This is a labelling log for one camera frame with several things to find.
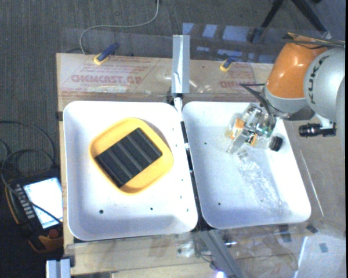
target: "white tray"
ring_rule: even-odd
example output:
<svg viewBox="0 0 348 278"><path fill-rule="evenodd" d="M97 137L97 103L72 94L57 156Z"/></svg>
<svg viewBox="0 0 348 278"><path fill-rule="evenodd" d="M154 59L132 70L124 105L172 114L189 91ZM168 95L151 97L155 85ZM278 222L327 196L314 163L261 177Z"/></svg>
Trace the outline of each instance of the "white tray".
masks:
<svg viewBox="0 0 348 278"><path fill-rule="evenodd" d="M271 176L269 184L274 189L271 192L278 195L278 205L259 203L238 171L236 154L226 153L231 140L224 135L225 129L231 117L242 113L248 104L190 102L183 108L202 215L217 229L305 221L311 206L283 121L275 128L284 139L278 152L247 147Z"/></svg>
<svg viewBox="0 0 348 278"><path fill-rule="evenodd" d="M115 122L136 117L151 123L169 145L174 165L145 191L124 195L88 155L93 138ZM165 103L75 101L63 112L67 212L71 233L84 241L183 233L197 224L180 120Z"/></svg>

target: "blue clamp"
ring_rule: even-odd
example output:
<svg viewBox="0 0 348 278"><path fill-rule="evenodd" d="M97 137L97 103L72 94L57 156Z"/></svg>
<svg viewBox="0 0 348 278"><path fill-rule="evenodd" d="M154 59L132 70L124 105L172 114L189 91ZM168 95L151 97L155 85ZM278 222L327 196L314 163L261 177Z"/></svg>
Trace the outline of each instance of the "blue clamp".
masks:
<svg viewBox="0 0 348 278"><path fill-rule="evenodd" d="M108 56L110 54L114 54L119 47L120 44L118 42L111 44L108 48L106 48L104 51L102 51L100 54L94 57L94 63L96 63L97 65L102 65L104 62L108 60Z"/></svg>
<svg viewBox="0 0 348 278"><path fill-rule="evenodd" d="M225 59L219 67L220 70L222 70L223 72L227 72L231 68L231 65L233 62L235 62L234 57L229 57L229 58Z"/></svg>

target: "chair leg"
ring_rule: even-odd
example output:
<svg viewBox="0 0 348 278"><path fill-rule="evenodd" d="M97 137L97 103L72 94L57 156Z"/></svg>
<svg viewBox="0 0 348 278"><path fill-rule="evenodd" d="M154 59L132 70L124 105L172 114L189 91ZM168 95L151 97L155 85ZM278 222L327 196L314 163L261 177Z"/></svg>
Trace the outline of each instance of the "chair leg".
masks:
<svg viewBox="0 0 348 278"><path fill-rule="evenodd" d="M271 10L268 12L266 18L264 19L264 22L262 24L262 28L266 28L268 27L268 25L270 24L270 22L272 21L273 17L276 15L276 13L278 12L278 10L280 9L282 3L285 0L274 0L273 4L272 4L272 8Z"/></svg>
<svg viewBox="0 0 348 278"><path fill-rule="evenodd" d="M304 14L304 16L311 22L311 24L319 31L325 32L327 29L320 22L320 19L311 10L310 6L305 0L291 0L295 6Z"/></svg>

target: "yellow sponge with black pad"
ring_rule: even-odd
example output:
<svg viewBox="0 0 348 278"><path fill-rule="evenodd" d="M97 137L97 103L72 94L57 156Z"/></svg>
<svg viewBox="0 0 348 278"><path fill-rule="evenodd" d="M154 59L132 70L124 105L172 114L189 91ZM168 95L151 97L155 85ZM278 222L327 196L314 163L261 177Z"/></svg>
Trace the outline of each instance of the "yellow sponge with black pad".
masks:
<svg viewBox="0 0 348 278"><path fill-rule="evenodd" d="M143 120L126 118L97 136L89 146L96 166L121 192L141 192L173 166L162 138Z"/></svg>

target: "metal bracket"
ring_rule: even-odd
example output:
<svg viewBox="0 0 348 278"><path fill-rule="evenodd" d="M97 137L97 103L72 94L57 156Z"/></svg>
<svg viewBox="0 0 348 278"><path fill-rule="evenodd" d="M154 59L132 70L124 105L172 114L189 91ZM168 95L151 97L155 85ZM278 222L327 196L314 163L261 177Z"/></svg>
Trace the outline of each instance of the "metal bracket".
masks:
<svg viewBox="0 0 348 278"><path fill-rule="evenodd" d="M240 266L232 257L217 230L200 232L201 239L213 256L213 263L227 277L243 278Z"/></svg>
<svg viewBox="0 0 348 278"><path fill-rule="evenodd" d="M173 36L172 94L190 92L190 37Z"/></svg>
<svg viewBox="0 0 348 278"><path fill-rule="evenodd" d="M71 278L70 260L66 258L46 261L46 278Z"/></svg>

